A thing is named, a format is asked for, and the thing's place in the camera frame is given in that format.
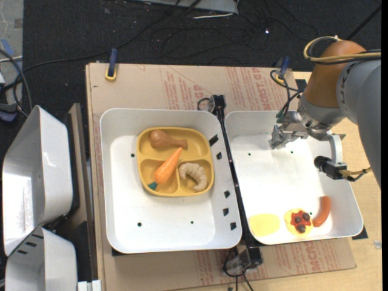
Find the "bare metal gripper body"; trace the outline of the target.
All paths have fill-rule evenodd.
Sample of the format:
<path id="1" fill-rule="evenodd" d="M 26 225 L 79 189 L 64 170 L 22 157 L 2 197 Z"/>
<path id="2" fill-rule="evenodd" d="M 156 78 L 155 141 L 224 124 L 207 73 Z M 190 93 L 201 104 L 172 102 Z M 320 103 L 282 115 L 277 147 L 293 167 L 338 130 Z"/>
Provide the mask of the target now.
<path id="1" fill-rule="evenodd" d="M 329 125 L 313 119 L 310 115 L 294 110 L 287 112 L 279 129 L 280 133 L 293 133 L 297 139 L 313 137 L 322 140 L 331 134 Z"/>

